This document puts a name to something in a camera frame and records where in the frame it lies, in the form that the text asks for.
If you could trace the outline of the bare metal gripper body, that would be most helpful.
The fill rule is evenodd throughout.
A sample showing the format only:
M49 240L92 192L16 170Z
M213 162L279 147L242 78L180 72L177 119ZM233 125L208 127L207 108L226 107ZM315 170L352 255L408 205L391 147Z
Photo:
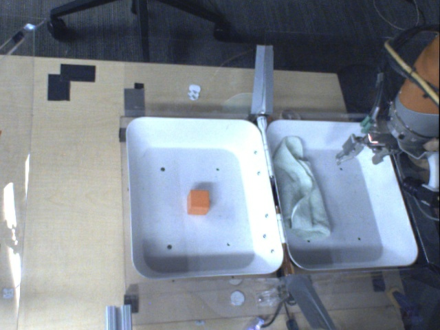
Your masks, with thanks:
M371 127L370 131L362 138L362 143L379 153L395 154L404 152L414 158L420 158L426 152L424 144L428 142L428 138L420 136L417 133L403 129L380 129L379 127Z

